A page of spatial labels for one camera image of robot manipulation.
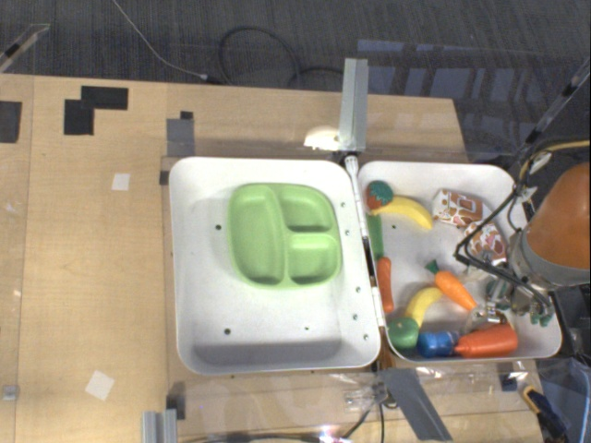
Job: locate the green divided plate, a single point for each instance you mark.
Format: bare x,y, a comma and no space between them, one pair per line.
258,233

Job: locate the red toy strawberry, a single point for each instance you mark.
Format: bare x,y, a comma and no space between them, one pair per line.
378,194

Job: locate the yellow banana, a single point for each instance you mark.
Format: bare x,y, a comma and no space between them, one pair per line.
422,302
408,208

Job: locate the pale wooden board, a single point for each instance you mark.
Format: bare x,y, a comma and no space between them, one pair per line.
277,118

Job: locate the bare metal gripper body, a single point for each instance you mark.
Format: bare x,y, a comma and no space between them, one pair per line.
524,295

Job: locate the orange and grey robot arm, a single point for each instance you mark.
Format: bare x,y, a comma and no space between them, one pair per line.
561,219

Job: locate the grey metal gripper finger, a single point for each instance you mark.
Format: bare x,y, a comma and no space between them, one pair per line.
485,317
498,292

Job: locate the blue bottle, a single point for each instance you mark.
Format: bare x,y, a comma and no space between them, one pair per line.
434,344

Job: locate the green round can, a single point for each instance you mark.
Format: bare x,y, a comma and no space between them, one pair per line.
403,333

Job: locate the orange carrot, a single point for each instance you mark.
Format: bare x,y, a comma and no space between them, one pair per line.
454,289

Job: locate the white and brown carton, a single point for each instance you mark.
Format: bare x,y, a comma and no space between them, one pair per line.
457,207
487,243

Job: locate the green toy cucumber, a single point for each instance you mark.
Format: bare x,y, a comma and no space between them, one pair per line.
375,235

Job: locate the white plastic tray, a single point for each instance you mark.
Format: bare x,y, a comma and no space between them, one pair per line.
277,321
411,256

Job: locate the thin black and white rod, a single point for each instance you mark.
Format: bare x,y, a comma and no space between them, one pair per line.
359,201

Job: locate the orange toy sausage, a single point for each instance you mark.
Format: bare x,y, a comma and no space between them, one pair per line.
385,284

